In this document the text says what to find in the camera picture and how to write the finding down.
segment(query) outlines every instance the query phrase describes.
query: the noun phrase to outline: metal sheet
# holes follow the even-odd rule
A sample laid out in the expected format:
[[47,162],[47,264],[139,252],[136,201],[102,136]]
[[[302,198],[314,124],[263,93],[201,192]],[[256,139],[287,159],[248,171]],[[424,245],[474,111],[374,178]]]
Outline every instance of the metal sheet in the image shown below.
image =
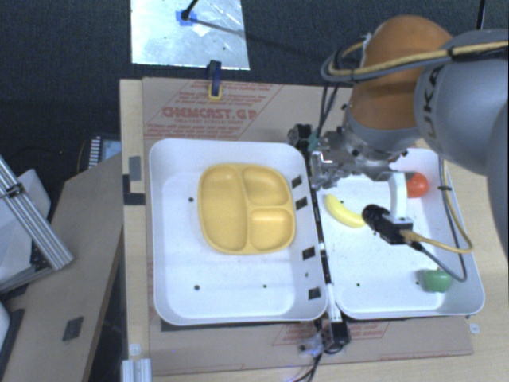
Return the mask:
[[219,60],[249,70],[240,0],[199,0],[182,21],[191,1],[131,0],[133,63],[205,68]]

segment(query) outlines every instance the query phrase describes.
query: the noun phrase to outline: white tray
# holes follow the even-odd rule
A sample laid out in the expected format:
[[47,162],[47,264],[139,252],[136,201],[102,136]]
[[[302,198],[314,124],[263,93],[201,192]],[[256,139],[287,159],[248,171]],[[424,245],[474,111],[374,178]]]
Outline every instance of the white tray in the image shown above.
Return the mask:
[[[414,231],[454,245],[453,236],[441,199],[437,155],[430,150],[410,149],[400,158],[395,170],[417,171],[429,180],[429,191],[421,198],[408,200],[408,216]],[[453,280],[445,293],[423,290],[421,273],[437,265],[422,253],[406,245],[389,245],[366,225],[353,229],[332,218],[324,206],[324,197],[333,193],[354,212],[368,204],[390,209],[389,185],[365,177],[340,180],[338,186],[317,194],[324,230],[324,241],[334,283],[336,303],[346,315],[362,320],[474,314],[484,304],[484,291],[472,254],[464,255],[468,280]],[[458,211],[456,200],[453,204]],[[466,243],[458,234],[460,245]],[[445,265],[462,275],[457,254],[424,244]]]
[[[149,160],[154,301],[165,321],[306,321],[323,314],[324,274],[305,163],[297,150],[277,143],[169,138],[152,147]],[[307,197],[308,205],[296,211],[290,246],[268,254],[227,255],[206,242],[198,216],[198,183],[208,167],[222,163],[276,169],[290,188],[301,176],[302,184],[292,189],[293,201]],[[315,256],[303,259],[309,248]]]

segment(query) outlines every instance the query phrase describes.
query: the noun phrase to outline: gray cylinder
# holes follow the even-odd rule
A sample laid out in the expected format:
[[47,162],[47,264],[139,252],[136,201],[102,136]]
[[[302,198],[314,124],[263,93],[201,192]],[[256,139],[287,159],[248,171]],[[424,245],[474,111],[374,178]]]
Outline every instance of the gray cylinder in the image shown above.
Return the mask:
[[490,137],[488,191],[495,225],[507,257],[507,102],[495,121]]
[[[507,30],[478,30],[443,48],[507,40]],[[487,173],[489,139],[507,102],[507,59],[454,61],[424,68],[414,95],[419,132],[445,159]]]

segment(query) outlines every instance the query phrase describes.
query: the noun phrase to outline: yellow cable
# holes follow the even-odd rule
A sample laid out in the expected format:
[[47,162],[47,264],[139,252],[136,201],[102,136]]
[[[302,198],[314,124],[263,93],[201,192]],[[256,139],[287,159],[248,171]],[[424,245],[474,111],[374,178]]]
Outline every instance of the yellow cable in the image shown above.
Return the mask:
[[[347,55],[351,51],[360,48],[362,43],[354,44],[348,47],[344,55]],[[419,62],[422,60],[432,60],[437,58],[445,58],[449,56],[457,56],[457,55],[465,55],[469,53],[482,53],[486,51],[492,51],[494,49],[501,49],[503,47],[507,47],[509,45],[509,41],[496,41],[496,42],[487,42],[483,44],[473,44],[473,45],[462,45],[460,47],[453,47],[452,49],[438,49],[437,51],[432,51],[430,53],[420,53],[410,55],[408,57],[401,57],[395,60],[390,60],[388,62],[383,62],[377,65],[371,65],[368,67],[356,68],[356,69],[337,69],[334,67],[333,61],[328,64],[328,73],[332,76],[355,76],[355,75],[363,75],[370,72],[384,71],[389,68],[395,68],[401,65],[413,64],[414,62]]]
[[[442,159],[442,179],[445,186],[449,186],[449,181],[447,179],[447,173],[445,172],[445,160]],[[428,239],[422,235],[419,235],[418,233],[411,231],[409,229],[403,229],[399,233],[403,236],[403,238],[407,242],[425,242],[426,244],[431,244],[433,246],[436,246],[438,248],[445,249],[446,251],[451,251],[454,253],[459,254],[466,254],[471,253],[473,250],[473,244],[470,238],[468,237],[466,231],[463,228],[463,225],[460,222],[460,219],[458,218],[458,215],[456,214],[456,211],[453,208],[453,202],[451,201],[451,196],[449,195],[449,191],[444,189],[445,191],[445,199],[447,200],[447,206],[449,208],[449,211],[451,212],[451,216],[453,217],[454,224],[456,225],[458,231],[460,231],[460,234],[463,236],[463,239],[467,242],[468,249],[459,249],[459,248],[453,248],[452,246],[443,244],[442,242],[438,242],[437,240],[431,240]]]

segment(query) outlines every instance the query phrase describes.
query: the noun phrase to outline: yellow banana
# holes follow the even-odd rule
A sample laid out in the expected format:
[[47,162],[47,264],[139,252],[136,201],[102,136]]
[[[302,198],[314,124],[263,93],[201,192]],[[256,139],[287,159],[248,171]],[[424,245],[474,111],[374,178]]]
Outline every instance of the yellow banana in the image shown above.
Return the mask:
[[343,203],[332,194],[327,194],[325,197],[325,206],[331,215],[341,224],[345,224],[351,228],[361,228],[365,225],[361,215],[345,207]]

